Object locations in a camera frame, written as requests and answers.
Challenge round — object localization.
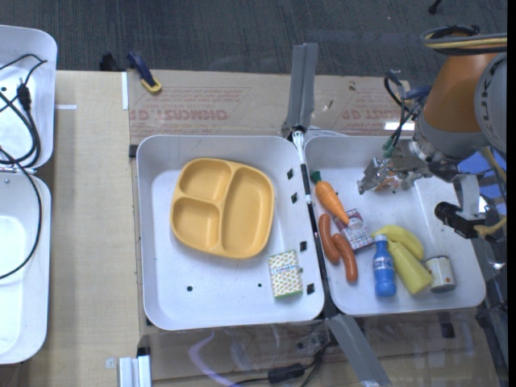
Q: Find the black cable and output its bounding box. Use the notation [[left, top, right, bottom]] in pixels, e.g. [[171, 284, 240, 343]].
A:
[[0, 53, 48, 280]]

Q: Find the brown cardboard board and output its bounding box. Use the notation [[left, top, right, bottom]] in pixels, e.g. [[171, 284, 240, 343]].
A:
[[127, 69, 487, 381]]

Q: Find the orange carrot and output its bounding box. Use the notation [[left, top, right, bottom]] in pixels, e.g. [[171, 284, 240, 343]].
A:
[[309, 170, 351, 226]]

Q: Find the yellow banana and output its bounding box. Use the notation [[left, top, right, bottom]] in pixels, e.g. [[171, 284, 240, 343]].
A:
[[371, 224, 425, 261]]

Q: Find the yellow patterned carton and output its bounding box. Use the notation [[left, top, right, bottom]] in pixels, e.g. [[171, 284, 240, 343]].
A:
[[268, 249, 305, 300]]

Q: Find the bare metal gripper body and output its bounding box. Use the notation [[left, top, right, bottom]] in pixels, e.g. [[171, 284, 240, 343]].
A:
[[385, 138, 461, 189]]

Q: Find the orange-brown sausage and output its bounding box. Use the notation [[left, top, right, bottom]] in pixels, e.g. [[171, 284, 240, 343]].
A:
[[331, 233, 360, 284], [318, 213, 342, 264]]

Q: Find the white and pink carton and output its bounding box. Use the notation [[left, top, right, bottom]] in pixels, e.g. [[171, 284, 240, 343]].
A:
[[333, 208, 375, 252]]

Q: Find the yellow divided plate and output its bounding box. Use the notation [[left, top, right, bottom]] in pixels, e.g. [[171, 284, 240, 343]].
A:
[[169, 157, 276, 260]]

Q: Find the white can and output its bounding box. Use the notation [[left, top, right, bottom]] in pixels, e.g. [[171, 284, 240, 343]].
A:
[[424, 255, 457, 293]]

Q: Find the black cylinder on white bracket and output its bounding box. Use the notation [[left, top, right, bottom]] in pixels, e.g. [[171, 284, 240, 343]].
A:
[[434, 173, 487, 240]]

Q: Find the orange and white packet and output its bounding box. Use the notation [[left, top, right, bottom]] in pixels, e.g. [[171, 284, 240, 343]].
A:
[[374, 175, 404, 194]]

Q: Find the blue bottle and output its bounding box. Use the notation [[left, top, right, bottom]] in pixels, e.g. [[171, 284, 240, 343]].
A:
[[372, 234, 397, 298]]

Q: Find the white plastic tray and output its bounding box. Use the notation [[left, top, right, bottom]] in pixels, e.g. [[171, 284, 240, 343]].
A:
[[302, 135, 488, 318], [0, 24, 59, 172], [0, 171, 52, 365], [135, 134, 326, 332]]

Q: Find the yellow squeeze bottle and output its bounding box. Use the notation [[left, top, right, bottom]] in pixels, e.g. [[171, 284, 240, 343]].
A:
[[386, 239, 434, 296]]

